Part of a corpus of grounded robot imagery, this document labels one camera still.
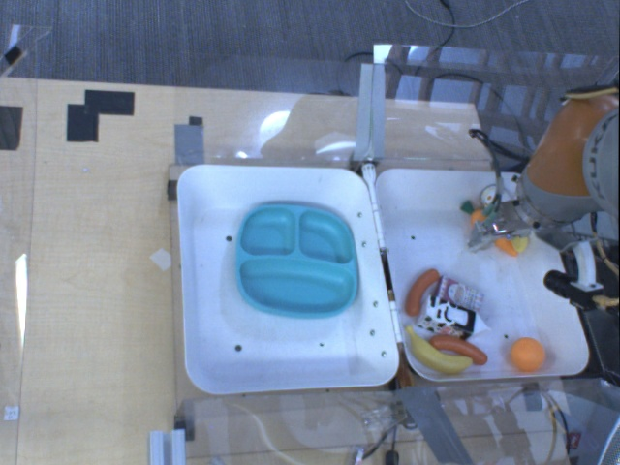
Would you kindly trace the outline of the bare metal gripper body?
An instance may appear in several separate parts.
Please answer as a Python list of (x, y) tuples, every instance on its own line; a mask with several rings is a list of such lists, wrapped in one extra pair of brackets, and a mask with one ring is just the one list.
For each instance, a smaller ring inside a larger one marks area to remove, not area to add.
[(519, 200), (492, 203), (485, 215), (485, 234), (492, 238), (527, 236), (534, 228), (534, 221)]

